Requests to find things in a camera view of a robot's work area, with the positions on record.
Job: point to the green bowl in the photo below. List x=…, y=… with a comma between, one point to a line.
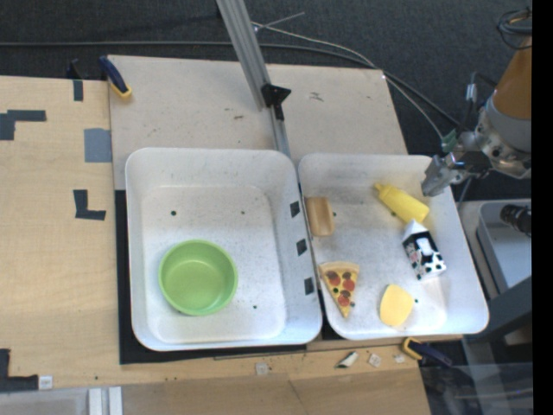
x=198, y=277

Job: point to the tan toy bread bun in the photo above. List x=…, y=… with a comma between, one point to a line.
x=319, y=216

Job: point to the black and white milk carton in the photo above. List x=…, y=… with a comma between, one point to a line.
x=424, y=251

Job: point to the black cylinder on white bracket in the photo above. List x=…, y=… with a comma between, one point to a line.
x=517, y=218

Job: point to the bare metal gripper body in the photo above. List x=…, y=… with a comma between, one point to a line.
x=497, y=151

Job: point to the white plastic tray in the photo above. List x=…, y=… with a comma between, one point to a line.
x=207, y=175
x=371, y=249

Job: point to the toy pizza slice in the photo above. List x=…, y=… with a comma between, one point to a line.
x=341, y=283

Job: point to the yellow cheese slice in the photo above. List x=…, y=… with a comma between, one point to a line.
x=395, y=306

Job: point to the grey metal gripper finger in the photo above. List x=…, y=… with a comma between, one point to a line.
x=457, y=174
x=434, y=177

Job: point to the pale wood board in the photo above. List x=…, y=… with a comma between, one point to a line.
x=194, y=102

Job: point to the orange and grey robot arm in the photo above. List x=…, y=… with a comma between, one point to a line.
x=514, y=84

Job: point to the yellow mustard bottle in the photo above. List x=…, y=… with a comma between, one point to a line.
x=404, y=203

